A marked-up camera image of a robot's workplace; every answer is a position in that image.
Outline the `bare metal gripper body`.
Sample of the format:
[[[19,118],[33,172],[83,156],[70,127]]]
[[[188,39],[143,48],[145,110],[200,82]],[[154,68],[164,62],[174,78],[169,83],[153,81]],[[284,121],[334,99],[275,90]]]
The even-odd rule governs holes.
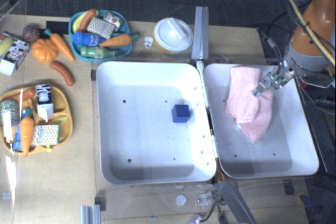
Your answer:
[[[291,58],[280,60],[272,69],[261,76],[259,86],[262,90],[280,89],[299,73],[300,66]]]

